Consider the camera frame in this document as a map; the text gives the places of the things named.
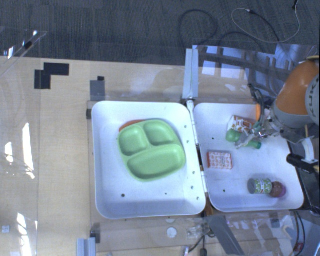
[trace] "tin can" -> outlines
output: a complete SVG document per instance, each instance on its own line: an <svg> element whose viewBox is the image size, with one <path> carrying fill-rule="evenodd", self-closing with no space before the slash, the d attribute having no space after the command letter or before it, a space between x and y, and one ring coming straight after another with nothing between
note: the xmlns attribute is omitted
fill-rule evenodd
<svg viewBox="0 0 320 256"><path fill-rule="evenodd" d="M247 186L250 194L270 194L272 190L272 182L268 178L251 178Z"/></svg>

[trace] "red and white box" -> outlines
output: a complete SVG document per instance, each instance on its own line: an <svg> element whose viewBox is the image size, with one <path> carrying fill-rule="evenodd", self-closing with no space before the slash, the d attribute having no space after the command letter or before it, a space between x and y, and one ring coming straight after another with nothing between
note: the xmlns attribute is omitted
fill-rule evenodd
<svg viewBox="0 0 320 256"><path fill-rule="evenodd" d="M209 169L232 169L232 158L228 152L208 151L206 154Z"/></svg>

